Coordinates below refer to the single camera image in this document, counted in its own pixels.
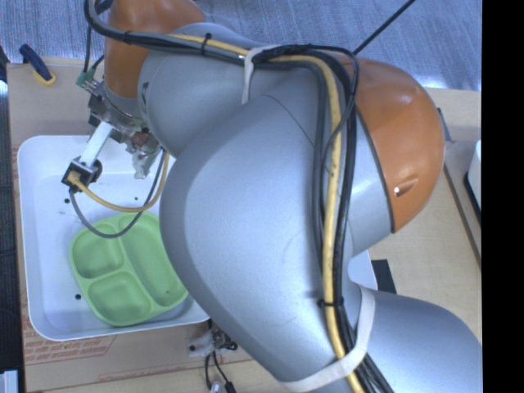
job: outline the green plate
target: green plate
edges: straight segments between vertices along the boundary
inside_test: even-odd
[[[117,233],[135,214],[96,222],[103,233]],[[124,235],[104,238],[86,228],[70,244],[70,262],[94,314],[111,326],[131,326],[173,309],[187,297],[160,236],[158,217],[145,212]]]

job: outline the floor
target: floor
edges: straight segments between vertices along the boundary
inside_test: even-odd
[[[407,1],[197,3],[259,42],[318,43],[355,50]],[[19,48],[27,43],[41,56],[83,59],[87,27],[83,2],[0,0],[0,45],[7,58],[22,62]],[[397,66],[429,88],[481,91],[482,9],[482,0],[416,0],[359,56]],[[102,53],[103,41],[95,36],[92,57]],[[22,373],[8,95],[8,84],[0,82],[0,373],[8,369]]]

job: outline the black cable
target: black cable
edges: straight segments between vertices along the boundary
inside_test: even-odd
[[[95,62],[93,62],[93,68],[96,69],[103,60],[104,60],[104,54],[100,55],[98,59]]]
[[[352,348],[352,345],[355,344],[355,331],[350,326],[350,323],[347,319],[347,313],[343,305],[343,299],[341,296],[341,281],[343,274],[343,268],[341,265],[343,261],[343,246],[347,229],[347,220],[349,217],[348,211],[350,204],[350,191],[353,186],[353,175],[356,157],[356,118],[358,111],[355,105],[355,95],[359,82],[359,64],[355,58],[355,55],[345,50],[344,48],[316,46],[315,48],[345,53],[352,60],[354,67],[354,78],[353,80],[351,80],[351,85],[348,85],[349,77],[347,76],[346,69],[338,69],[338,61],[330,60],[325,56],[321,56],[323,60],[330,65],[330,68],[332,68],[337,78],[341,81],[343,87],[346,90],[346,110],[344,112],[344,115],[341,117],[341,123],[339,125],[346,125],[346,135],[348,141],[346,142],[346,163],[341,191],[341,201],[339,204],[339,215],[337,220],[336,244],[333,256],[333,285],[335,294],[334,303],[338,304],[338,306],[336,307],[337,325],[339,327],[339,332],[341,333],[341,340],[346,348],[346,352],[349,352],[349,350]],[[330,137],[328,145],[333,141],[334,137],[340,131],[341,127],[339,126]],[[389,386],[387,380],[382,376],[380,370],[369,355],[366,355],[364,361],[355,370],[355,373],[366,391],[375,391],[375,389],[372,387],[373,384],[378,389],[378,391],[392,392],[392,389]]]
[[[216,369],[218,370],[218,372],[220,373],[220,375],[222,376],[222,378],[224,379],[224,387],[226,389],[226,392],[227,393],[236,393],[236,390],[235,390],[235,387],[233,385],[233,383],[231,381],[228,380],[228,378],[226,377],[226,375],[224,374],[224,371],[222,371],[222,368],[220,367],[219,365],[219,361],[218,359],[216,358],[216,350],[214,350],[213,352],[211,352],[210,354],[208,354],[206,356],[206,359],[204,361],[204,368],[205,368],[205,372],[206,372],[206,385],[207,385],[207,388],[209,390],[211,390],[211,387],[213,386],[211,384],[211,380],[210,380],[210,376],[209,376],[209,366],[210,366],[210,358],[213,357],[213,361],[215,362],[215,367]]]
[[[139,47],[145,47],[159,51],[172,52],[183,49],[192,50],[192,52],[194,53],[196,47],[200,49],[199,43],[194,43],[191,41],[183,41],[177,43],[176,38],[169,38],[163,34],[153,34],[148,32],[136,31],[120,31],[118,29],[114,29],[107,25],[104,25],[100,23],[97,19],[96,6],[98,1],[99,0],[96,0],[95,2],[93,2],[92,0],[84,0],[84,16],[86,21],[88,22],[88,25],[100,35],[130,45],[138,45]],[[226,55],[229,59],[238,59],[236,53],[229,55],[229,51],[221,48],[209,47],[206,49],[206,53],[209,53],[210,55],[212,54],[214,56]]]
[[[147,194],[147,198],[144,201],[144,205],[147,205],[147,203],[151,200],[151,198],[153,196],[153,193],[155,192],[155,187],[156,187],[156,184],[158,183],[158,179],[160,177],[160,172],[162,171],[162,165],[164,164],[164,158],[165,158],[165,150],[162,150],[160,163],[159,163],[158,169],[156,170],[156,175],[155,175],[155,178],[153,180],[153,184],[151,185],[151,190]],[[117,233],[113,233],[113,234],[103,233],[100,230],[97,230],[96,228],[94,228],[93,225],[91,223],[89,223],[89,221],[85,218],[84,214],[82,214],[82,211],[80,210],[79,205],[78,205],[78,203],[76,201],[75,192],[74,192],[73,187],[70,187],[69,194],[70,194],[70,198],[71,198],[71,204],[73,204],[73,208],[75,209],[75,213],[79,216],[80,221],[82,221],[82,224],[90,232],[95,233],[99,237],[112,239],[112,238],[117,238],[117,237],[120,237],[120,236],[124,236],[137,223],[138,219],[140,219],[140,217],[144,213],[144,211],[140,211],[139,213],[137,213],[133,217],[131,222],[127,226],[125,226],[124,229],[122,229],[121,231],[119,231]]]
[[[84,69],[83,72],[87,73],[89,68],[89,58],[91,58],[91,26],[88,26],[88,32],[85,39],[85,58],[84,58]]]
[[[344,124],[347,124],[348,127],[348,138],[351,139],[353,142],[351,145],[348,142],[347,149],[346,149],[346,171],[351,171],[349,174],[345,174],[345,187],[348,189],[351,189],[352,186],[352,176],[353,176],[353,168],[355,165],[355,144],[356,144],[356,132],[350,132],[350,130],[356,131],[356,114],[355,114],[355,93],[356,93],[356,85],[358,83],[358,77],[359,77],[359,67],[358,63],[355,60],[355,57],[349,53],[350,59],[354,63],[354,70],[355,70],[355,77],[354,80],[350,80],[349,75],[347,73],[347,70],[344,66],[342,66],[338,61],[333,59],[328,54],[325,54],[323,52],[315,51],[316,49],[329,49],[336,51],[337,49],[340,52],[348,52],[346,50],[341,50],[340,48],[333,48],[333,47],[316,47],[316,46],[293,46],[292,48],[277,48],[277,51],[272,54],[272,56],[268,56],[268,54],[265,54],[264,56],[267,57],[264,59],[264,61],[269,61],[274,56],[279,55],[291,55],[291,54],[305,54],[309,56],[316,56],[319,59],[322,59],[324,62],[326,62],[331,70],[334,72],[334,74],[337,76],[339,81],[341,82],[342,87],[345,89],[345,95],[346,95],[346,110],[344,114],[341,116],[341,124],[335,129],[335,131],[330,136],[329,142],[327,143],[327,146],[332,143],[335,136],[341,131],[341,128]],[[323,129],[324,129],[324,123],[325,123],[325,99],[319,106],[322,107],[322,111],[319,112],[319,116],[317,119],[317,129],[315,133],[315,153],[314,153],[314,178],[313,178],[313,185],[314,188],[314,194],[312,196],[313,200],[313,219],[314,219],[314,235],[315,235],[315,245],[317,249],[319,250],[319,257],[321,257],[321,250],[322,250],[322,233],[323,233],[323,214],[320,214],[321,208],[320,208],[320,199],[323,199],[323,191],[319,190],[321,187],[320,181],[322,179],[322,170],[323,165],[325,164],[324,158],[324,149],[323,149]],[[338,238],[339,240],[344,239],[344,234],[346,230],[346,220],[339,219],[339,225],[338,225]],[[342,249],[339,249],[337,252],[337,255],[335,255],[335,261],[334,261],[334,268],[337,266],[337,271],[334,273],[335,275],[338,273],[339,278],[338,281],[341,281],[341,263],[343,260],[342,255]],[[335,298],[334,303],[336,306],[336,316],[337,316],[337,326],[339,327],[339,333],[341,334],[341,341],[345,348],[346,353],[349,352],[349,350],[352,349],[354,341],[352,340],[350,336],[350,323],[347,318],[346,309],[343,305],[343,299],[341,298],[341,284],[335,283],[334,280],[334,287],[337,287],[337,297]],[[373,379],[371,379],[368,376],[368,371],[366,371],[366,368],[364,367],[358,367],[355,370],[355,374],[357,375],[361,386],[364,388],[367,392],[374,391],[372,382]]]
[[[411,6],[416,0],[408,0],[393,16],[387,19],[381,26],[378,27],[367,39],[365,39],[354,51],[356,55],[361,52],[368,44],[373,41],[385,28],[387,28],[397,17],[399,17],[409,6]]]
[[[322,244],[323,244],[323,212],[322,205],[322,153],[323,135],[325,129],[325,110],[327,102],[326,83],[318,67],[312,65],[311,70],[315,74],[318,83],[318,114],[314,136],[313,178],[311,184],[311,207],[313,217],[313,235],[315,249],[318,252],[318,261],[322,267]]]

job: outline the yellow cable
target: yellow cable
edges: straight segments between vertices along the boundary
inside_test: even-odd
[[[160,194],[162,193],[162,189],[164,188],[165,178],[167,176],[167,170],[168,170],[168,164],[169,164],[169,155],[166,153],[164,158],[164,164],[162,166],[162,175],[160,177],[160,183],[158,185],[158,189],[156,190],[155,196],[144,206],[139,207],[126,207],[126,206],[118,206],[116,204],[111,204],[108,201],[103,200],[100,198],[97,194],[92,192],[88,187],[86,187],[82,182],[80,182],[79,179],[79,173],[75,171],[71,171],[67,175],[67,180],[78,187],[82,192],[85,192],[85,194],[92,198],[94,201],[98,202],[99,204],[102,204],[103,206],[107,208],[111,208],[112,210],[117,210],[123,213],[139,213],[145,210],[149,210],[152,206],[155,205],[155,203],[158,201],[158,198],[160,197]]]
[[[170,36],[172,38],[181,39],[183,41],[190,41],[194,43],[204,43],[206,42],[206,45],[209,45],[210,47],[216,47],[219,49],[223,49],[225,51],[234,52],[238,54],[239,56],[246,56],[249,50],[246,50],[242,47],[237,47],[236,45],[231,45],[229,43],[223,43],[221,41],[217,41],[215,39],[209,38],[206,40],[206,38],[202,38],[200,36],[192,36],[192,35],[177,35],[177,34],[168,34],[167,36]]]
[[[341,121],[341,111],[338,99],[337,84],[333,77],[329,66],[322,60],[314,56],[279,56],[272,59],[272,61],[307,61],[315,64],[322,72],[326,80],[327,90],[329,94],[329,105],[331,111],[331,129],[332,132]],[[337,189],[338,181],[341,172],[341,135],[340,133],[335,137],[331,149],[329,178],[327,181],[327,197],[325,205],[324,218],[324,239],[322,250],[322,270],[323,270],[323,289],[324,301],[332,303],[334,301],[333,288],[333,252],[334,252],[334,238],[335,238],[335,216],[337,210]],[[341,334],[338,330],[337,315],[334,307],[325,307],[327,329],[332,342],[333,349],[338,359],[344,358],[346,351],[341,341]],[[355,372],[346,376],[351,388],[355,393],[364,393],[359,379]]]

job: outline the cable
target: cable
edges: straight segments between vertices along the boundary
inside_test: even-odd
[[[91,33],[92,31],[93,29],[91,29],[91,26],[89,26],[87,36],[85,39],[86,44],[85,44],[84,68],[82,69],[84,73],[87,73],[88,68],[89,68],[89,58],[91,57]]]
[[[329,90],[328,99],[331,112],[332,133],[337,130],[341,120],[341,111],[338,101],[338,90],[332,71],[328,65],[314,56],[278,56],[274,61],[308,61],[315,64],[324,74],[326,85]],[[331,158],[327,180],[327,197],[324,218],[323,233],[323,291],[324,302],[333,304],[335,301],[333,287],[333,247],[335,236],[335,217],[337,215],[337,189],[338,179],[341,172],[341,135],[338,133],[331,145]],[[341,334],[338,330],[337,314],[334,307],[327,306],[324,308],[327,321],[327,330],[332,342],[335,355],[342,359],[346,355],[346,350],[341,342]],[[355,373],[346,376],[355,393],[364,392]]]
[[[344,181],[342,184],[342,194],[341,194],[341,204],[339,206],[339,219],[337,224],[337,236],[336,236],[336,243],[335,248],[333,252],[333,284],[335,287],[335,303],[342,302],[341,298],[341,277],[342,277],[342,252],[343,252],[343,244],[345,240],[345,233],[346,233],[346,226],[347,226],[347,210],[349,209],[349,200],[350,200],[350,190],[352,188],[352,179],[353,179],[353,173],[354,173],[354,167],[355,167],[355,144],[356,144],[356,117],[357,117],[357,111],[355,106],[355,94],[356,94],[356,88],[359,82],[359,65],[358,62],[355,59],[355,56],[348,52],[347,50],[344,50],[342,48],[333,48],[333,47],[314,47],[315,49],[327,49],[332,51],[339,51],[343,52],[352,60],[352,64],[354,67],[354,73],[353,73],[353,80],[351,80],[351,84],[349,81],[349,76],[347,74],[347,70],[342,67],[342,69],[336,69],[336,65],[333,65],[333,62],[338,63],[338,61],[331,59],[329,56],[322,56],[322,58],[330,64],[330,67],[332,70],[336,70],[337,77],[341,80],[343,87],[346,90],[346,111],[344,115],[341,118],[341,122],[336,127],[336,130],[333,132],[332,136],[330,137],[330,141],[333,140],[336,133],[339,133],[341,131],[341,125],[346,123],[347,128],[347,136],[348,136],[348,143],[346,145],[346,164],[345,164],[345,175],[344,175]],[[323,118],[323,115],[319,116],[318,118],[318,127],[317,127],[317,135],[319,137],[323,137],[323,131],[320,131],[320,125],[323,125],[323,122],[321,119]],[[339,325],[339,329],[341,332],[341,339],[348,339],[348,341],[344,341],[346,350],[349,351],[352,348],[352,345],[355,343],[355,335],[353,329],[350,327],[349,321],[347,320],[347,314],[345,312],[345,308],[343,305],[334,307],[336,313],[337,313],[337,324]],[[360,366],[357,367],[355,370],[357,377],[360,380],[360,383],[362,384],[362,387],[365,387],[366,391],[375,391],[373,389],[372,384],[374,384],[379,391],[392,391],[389,385],[387,384],[386,379],[382,376],[374,362],[371,360],[371,357],[369,355],[366,355],[364,358],[364,361],[361,363]]]
[[[323,135],[325,128],[324,112],[326,110],[326,84],[320,80],[318,81],[318,115],[317,124],[314,137],[314,156],[313,156],[313,182],[311,184],[311,207],[313,217],[313,234],[314,242],[317,252],[322,251],[323,244],[323,210],[322,210],[322,154],[323,154]],[[320,266],[322,266],[322,255],[320,258]]]
[[[216,350],[214,350],[209,355],[207,355],[206,356],[206,360],[204,362],[204,367],[205,367],[205,371],[206,371],[206,385],[207,385],[207,388],[211,390],[211,387],[212,387],[211,380],[210,380],[210,377],[209,377],[209,365],[210,365],[210,358],[211,358],[211,356],[213,357],[213,360],[215,362],[216,369],[219,371],[220,375],[222,376],[222,378],[225,381],[224,387],[226,389],[226,392],[227,393],[236,393],[237,391],[235,390],[235,387],[234,387],[233,383],[228,380],[228,378],[226,377],[226,375],[224,374],[224,372],[222,371],[222,369],[219,366],[219,361],[216,358]]]
[[[94,192],[92,192],[87,186],[85,186],[82,182],[80,182],[79,173],[76,171],[71,171],[67,175],[67,181],[70,182],[72,185],[76,186],[80,191],[84,192],[88,197],[92,198],[94,201],[98,202],[99,204],[111,208],[112,210],[117,210],[124,213],[138,213],[141,211],[149,210],[153,205],[155,205],[156,201],[158,201],[158,198],[160,197],[160,194],[162,193],[162,189],[164,188],[165,178],[167,176],[167,169],[169,164],[169,155],[166,153],[164,158],[164,164],[162,167],[162,176],[160,178],[160,183],[158,186],[158,189],[156,190],[156,194],[153,197],[153,199],[148,202],[147,204],[144,204],[143,206],[139,207],[125,207],[125,206],[118,206],[116,204],[111,204],[108,201],[103,200],[98,195],[96,195]]]
[[[165,158],[165,151],[162,151],[162,157],[160,158],[160,163],[158,165],[158,168],[156,169],[156,174],[155,174],[155,178],[153,179],[153,184],[151,185],[151,190],[149,191],[149,194],[147,194],[147,198],[146,198],[146,200],[144,202],[144,205],[146,205],[149,202],[149,200],[151,200],[151,197],[153,196],[153,192],[155,191],[156,184],[158,183],[158,179],[160,177],[160,172],[162,170],[162,165],[164,163],[164,158]],[[113,234],[103,233],[100,230],[97,230],[96,228],[94,228],[89,223],[89,221],[85,218],[84,214],[82,214],[82,211],[80,210],[79,205],[78,205],[78,203],[76,201],[75,190],[73,189],[73,187],[70,187],[69,194],[70,194],[70,198],[71,198],[71,203],[73,204],[73,208],[75,209],[75,213],[79,216],[80,221],[82,221],[82,224],[90,232],[95,233],[99,237],[104,237],[104,238],[108,238],[109,239],[109,238],[117,238],[117,237],[120,237],[120,236],[124,236],[137,223],[138,219],[140,219],[140,217],[142,216],[142,214],[144,212],[144,211],[140,211],[139,213],[137,213],[133,217],[131,222],[127,226],[125,226],[125,228],[123,228],[121,231],[119,231],[117,233],[113,233]]]
[[[356,55],[361,52],[368,44],[373,41],[385,28],[387,28],[397,17],[399,17],[409,6],[411,6],[416,0],[408,0],[402,7],[396,11],[393,16],[387,19],[381,26],[375,30],[368,38],[366,38],[354,51]]]
[[[305,46],[306,48],[308,48],[308,51],[305,53],[307,55],[314,55],[316,57],[319,57],[319,58],[323,58],[324,61],[333,61],[333,59],[328,56],[327,54],[322,54],[322,53],[318,53],[318,52],[313,52],[311,51],[309,48],[310,46]],[[294,56],[293,57],[294,60],[297,60],[297,59],[300,59],[299,57],[296,57]],[[338,75],[346,75],[347,76],[347,73],[346,73],[346,70],[342,67],[341,70],[343,70],[343,73],[342,71],[338,71]],[[348,106],[348,109],[350,109],[352,106],[354,106],[354,103],[352,102],[352,97],[355,95],[355,89],[354,88],[351,88],[350,90],[348,90],[348,88],[350,88],[350,81],[347,79],[347,80],[342,80],[343,84],[344,84],[344,87],[346,88],[346,100],[347,100],[347,106]],[[313,208],[314,210],[317,210],[318,211],[318,206],[320,205],[320,202],[319,202],[319,196],[320,196],[320,193],[321,191],[318,190],[318,182],[319,180],[321,179],[321,168],[322,168],[322,161],[320,161],[320,159],[322,158],[322,153],[323,153],[323,146],[322,146],[322,140],[323,140],[323,113],[325,111],[325,98],[324,99],[320,99],[320,103],[319,103],[319,108],[322,108],[322,112],[319,112],[319,115],[318,115],[318,124],[317,124],[317,130],[316,130],[316,139],[315,139],[315,146],[317,147],[317,149],[315,150],[316,151],[316,156],[315,156],[315,165],[314,165],[314,184],[313,184],[313,187],[316,187],[313,191]],[[344,115],[342,116],[342,118],[346,118],[347,119],[348,117],[348,114],[345,112]],[[336,127],[335,128],[335,131],[334,133],[337,133],[338,131],[340,130],[340,127]],[[317,244],[317,246],[321,245],[322,243],[322,219],[319,217],[318,214],[314,213],[313,215],[314,217],[314,233],[315,233],[315,243]],[[338,312],[340,310],[340,308],[335,308],[335,311]],[[340,316],[337,314],[337,322],[339,322],[340,320]],[[350,347],[349,347],[349,335],[344,335],[342,336],[343,334],[345,333],[342,333],[342,330],[341,330],[341,339],[342,338],[347,338],[348,340],[347,341],[343,341],[343,345],[344,345],[344,355],[349,351]],[[366,391],[371,391],[371,388],[370,388],[370,385],[369,385],[369,382],[365,379],[365,377],[359,377],[359,380],[360,380],[360,383],[365,385],[367,387]]]
[[[115,40],[147,47],[150,49],[173,51],[179,49],[199,50],[204,43],[201,37],[174,34],[156,34],[148,32],[122,31],[105,24],[97,13],[98,0],[84,1],[84,14],[91,28],[99,34]],[[221,43],[213,39],[206,41],[206,46],[214,55],[226,56],[238,60],[239,56],[245,56],[245,48],[236,47],[227,43]]]

